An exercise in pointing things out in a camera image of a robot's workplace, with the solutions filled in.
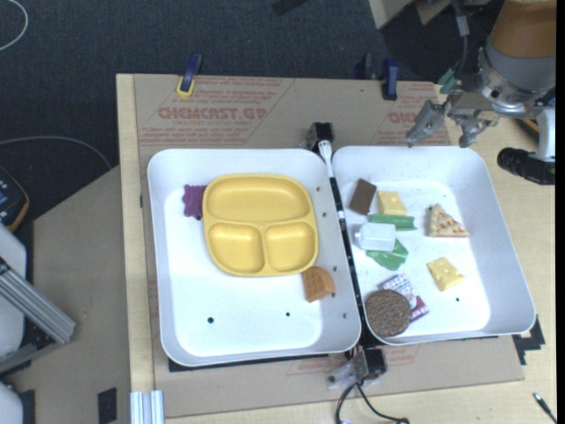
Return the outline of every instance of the black floor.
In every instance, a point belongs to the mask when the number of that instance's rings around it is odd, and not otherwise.
[[[118,163],[117,73],[353,79],[371,53],[400,80],[437,80],[462,51],[453,12],[422,26],[413,6],[377,30],[368,0],[0,0],[0,165],[24,186],[36,218]],[[471,17],[471,46],[500,9]],[[36,137],[58,137],[45,139]]]

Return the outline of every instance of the yellow plate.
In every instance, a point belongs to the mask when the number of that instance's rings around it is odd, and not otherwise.
[[[221,176],[206,187],[202,216],[210,256],[232,275],[299,273],[318,255],[312,201],[293,178]]]

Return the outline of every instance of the pizza slice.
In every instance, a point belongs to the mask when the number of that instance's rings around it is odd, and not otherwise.
[[[467,237],[469,232],[440,204],[436,204],[430,212],[428,235],[430,237]]]

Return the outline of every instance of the brown round cookie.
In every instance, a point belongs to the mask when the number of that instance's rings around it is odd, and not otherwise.
[[[371,330],[378,336],[395,336],[408,328],[410,302],[391,289],[375,291],[365,300],[365,313]]]

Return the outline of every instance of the yellow sponge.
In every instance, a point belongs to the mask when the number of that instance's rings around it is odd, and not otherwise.
[[[426,266],[430,270],[438,289],[442,292],[449,287],[453,287],[461,283],[464,279],[464,276],[459,273],[459,270],[457,270],[446,258],[440,258],[435,261],[428,262]]]
[[[406,207],[397,192],[377,192],[379,211],[392,216],[405,216]]]

